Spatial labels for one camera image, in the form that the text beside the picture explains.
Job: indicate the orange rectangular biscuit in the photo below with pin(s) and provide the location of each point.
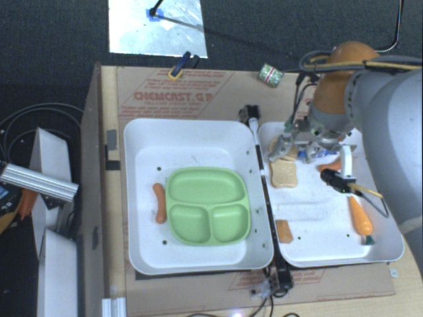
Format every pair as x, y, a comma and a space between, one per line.
284, 231

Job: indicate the short orange sausage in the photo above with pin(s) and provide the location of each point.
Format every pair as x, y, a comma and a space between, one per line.
330, 166

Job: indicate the brown cardboard board red print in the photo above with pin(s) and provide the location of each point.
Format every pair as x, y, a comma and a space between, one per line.
172, 94

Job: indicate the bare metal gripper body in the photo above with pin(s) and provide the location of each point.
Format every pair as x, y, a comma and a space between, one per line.
314, 138

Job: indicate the tan bread slice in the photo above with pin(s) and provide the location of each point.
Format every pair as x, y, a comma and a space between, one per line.
283, 175

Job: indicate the blue and white packet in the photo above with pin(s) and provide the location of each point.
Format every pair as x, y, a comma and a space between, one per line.
325, 153

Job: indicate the orange carrot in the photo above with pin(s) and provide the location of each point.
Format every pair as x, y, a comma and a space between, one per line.
361, 218

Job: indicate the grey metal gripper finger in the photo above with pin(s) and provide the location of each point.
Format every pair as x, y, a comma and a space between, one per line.
279, 150
311, 154

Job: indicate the black cylinder on white bracket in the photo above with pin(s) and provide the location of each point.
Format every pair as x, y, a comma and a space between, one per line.
337, 178

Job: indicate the white plastic tray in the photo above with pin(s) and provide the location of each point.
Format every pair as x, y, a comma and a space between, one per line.
317, 216
198, 137

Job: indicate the thin black and white rod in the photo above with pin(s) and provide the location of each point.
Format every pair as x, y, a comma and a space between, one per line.
267, 197

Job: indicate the green divided plate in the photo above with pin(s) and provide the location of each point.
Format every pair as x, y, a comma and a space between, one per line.
205, 206

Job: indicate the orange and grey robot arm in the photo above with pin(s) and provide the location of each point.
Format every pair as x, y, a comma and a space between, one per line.
386, 111

